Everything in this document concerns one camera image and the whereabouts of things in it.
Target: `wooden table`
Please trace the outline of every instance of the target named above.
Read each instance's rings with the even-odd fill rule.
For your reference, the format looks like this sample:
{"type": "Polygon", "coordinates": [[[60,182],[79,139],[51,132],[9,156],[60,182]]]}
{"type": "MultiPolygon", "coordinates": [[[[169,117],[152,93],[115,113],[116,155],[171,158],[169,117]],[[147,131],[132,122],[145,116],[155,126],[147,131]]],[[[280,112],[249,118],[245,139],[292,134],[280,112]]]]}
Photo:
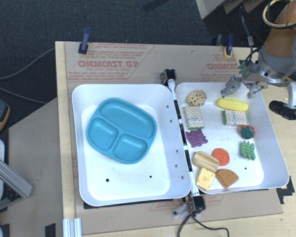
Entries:
{"type": "MultiPolygon", "coordinates": [[[[57,88],[59,109],[59,132],[60,152],[62,169],[62,193],[63,193],[63,216],[64,219],[76,218],[74,198],[74,178],[71,149],[71,131],[68,106],[68,85],[66,72],[65,43],[56,42],[56,66],[57,66],[57,88]]],[[[234,48],[236,59],[244,59],[249,50],[247,48],[234,48]]],[[[269,103],[272,100],[282,102],[288,101],[285,88],[270,86],[262,91],[264,100],[269,103]]],[[[291,197],[285,197],[282,205],[283,214],[262,217],[249,217],[241,219],[229,219],[224,221],[208,222],[209,227],[226,227],[230,236],[294,236],[296,237],[296,120],[290,121],[271,112],[269,116],[273,124],[279,145],[286,161],[291,176],[295,193],[291,197]]],[[[113,233],[101,233],[85,235],[88,237],[110,237],[110,236],[176,236],[178,225],[127,230],[113,233]]],[[[226,236],[225,232],[205,230],[197,224],[187,224],[181,232],[182,236],[226,236]]]]}

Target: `cable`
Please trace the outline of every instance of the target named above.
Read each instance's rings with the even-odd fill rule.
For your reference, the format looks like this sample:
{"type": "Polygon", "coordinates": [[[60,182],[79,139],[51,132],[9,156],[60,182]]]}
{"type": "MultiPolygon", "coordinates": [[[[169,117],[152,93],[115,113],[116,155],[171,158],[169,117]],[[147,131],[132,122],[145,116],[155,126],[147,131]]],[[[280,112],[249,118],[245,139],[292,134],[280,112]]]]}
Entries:
{"type": "Polygon", "coordinates": [[[177,233],[177,237],[180,237],[180,233],[184,227],[184,225],[187,223],[187,221],[189,220],[189,218],[192,217],[199,225],[201,225],[202,227],[208,229],[208,230],[226,230],[227,231],[227,237],[229,237],[229,230],[225,227],[220,227],[220,228],[210,228],[210,227],[207,227],[207,226],[204,226],[201,222],[199,222],[195,216],[193,215],[193,213],[189,214],[186,216],[186,218],[182,221],[182,223],[180,224],[179,226],[179,229],[178,229],[178,233],[177,233]]]}
{"type": "Polygon", "coordinates": [[[39,104],[47,104],[46,102],[43,102],[43,101],[39,101],[39,100],[35,100],[35,99],[32,99],[32,98],[28,98],[28,97],[25,97],[25,96],[21,96],[19,94],[16,94],[16,93],[13,93],[9,90],[6,90],[4,88],[1,88],[0,87],[0,90],[10,94],[10,95],[13,95],[13,96],[16,96],[16,97],[19,97],[19,98],[22,98],[22,99],[25,99],[25,100],[28,100],[28,101],[31,101],[31,102],[34,102],[34,103],[39,103],[39,104]]]}
{"type": "Polygon", "coordinates": [[[286,24],[274,24],[269,21],[269,9],[272,5],[274,5],[278,1],[282,1],[282,0],[272,0],[264,8],[263,13],[262,13],[262,19],[265,22],[265,24],[267,24],[268,26],[270,26],[272,28],[276,28],[276,29],[292,29],[292,28],[296,27],[296,20],[292,21],[292,22],[287,22],[286,24]]]}
{"type": "Polygon", "coordinates": [[[4,76],[4,77],[0,77],[0,80],[5,80],[5,79],[9,79],[11,77],[14,77],[16,75],[18,75],[19,73],[23,72],[24,70],[26,70],[29,66],[31,66],[33,63],[35,63],[36,61],[38,61],[41,57],[43,57],[44,55],[48,54],[49,52],[53,51],[55,48],[52,48],[46,52],[44,52],[42,55],[40,55],[38,58],[36,58],[34,61],[32,61],[30,64],[26,65],[24,68],[22,68],[21,70],[19,70],[18,72],[15,72],[11,75],[8,76],[4,76]]]}

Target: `black floor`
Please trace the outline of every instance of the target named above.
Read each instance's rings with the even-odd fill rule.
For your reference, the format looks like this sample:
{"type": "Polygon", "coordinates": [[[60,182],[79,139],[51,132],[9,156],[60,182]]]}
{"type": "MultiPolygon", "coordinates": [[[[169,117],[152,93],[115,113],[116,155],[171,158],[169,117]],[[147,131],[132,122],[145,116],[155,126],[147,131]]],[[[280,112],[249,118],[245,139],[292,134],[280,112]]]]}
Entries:
{"type": "MultiPolygon", "coordinates": [[[[261,14],[269,1],[246,15],[261,40],[267,36],[261,14]]],[[[248,46],[239,7],[228,15],[219,7],[202,20],[195,0],[0,0],[0,87],[42,102],[0,89],[11,108],[5,128],[57,96],[54,51],[9,75],[53,49],[55,41],[81,41],[86,27],[95,42],[210,45],[218,34],[224,44],[232,33],[234,46],[248,46]]]]}

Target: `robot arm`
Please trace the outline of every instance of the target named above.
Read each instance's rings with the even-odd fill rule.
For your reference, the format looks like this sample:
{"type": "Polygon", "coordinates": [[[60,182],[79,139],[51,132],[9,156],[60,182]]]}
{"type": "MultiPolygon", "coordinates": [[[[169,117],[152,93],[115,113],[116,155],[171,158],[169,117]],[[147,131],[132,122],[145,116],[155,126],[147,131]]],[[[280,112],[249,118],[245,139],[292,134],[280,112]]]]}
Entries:
{"type": "Polygon", "coordinates": [[[289,103],[272,101],[270,109],[287,119],[296,119],[296,83],[286,81],[286,78],[296,72],[296,0],[286,0],[289,3],[281,11],[275,23],[268,19],[269,8],[280,0],[273,0],[263,11],[264,22],[272,27],[262,48],[258,51],[259,57],[255,63],[248,63],[246,59],[239,66],[241,77],[232,76],[221,91],[222,97],[232,94],[243,83],[248,89],[248,97],[267,88],[268,85],[287,87],[289,103]]]}

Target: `blue clip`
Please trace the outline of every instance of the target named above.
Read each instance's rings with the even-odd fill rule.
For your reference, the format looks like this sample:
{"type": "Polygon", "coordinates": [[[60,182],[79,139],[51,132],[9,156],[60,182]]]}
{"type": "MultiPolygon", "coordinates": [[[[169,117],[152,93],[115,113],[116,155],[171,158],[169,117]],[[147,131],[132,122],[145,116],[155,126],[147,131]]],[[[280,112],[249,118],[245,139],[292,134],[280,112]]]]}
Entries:
{"type": "Polygon", "coordinates": [[[228,34],[226,47],[224,49],[224,56],[226,58],[231,58],[232,57],[232,54],[231,54],[232,44],[233,44],[232,34],[228,34]]]}
{"type": "Polygon", "coordinates": [[[82,53],[82,54],[86,54],[87,53],[87,50],[88,50],[88,41],[89,41],[90,33],[91,33],[91,29],[90,28],[84,29],[84,32],[83,32],[83,40],[82,40],[82,43],[79,46],[78,53],[82,53]]]}

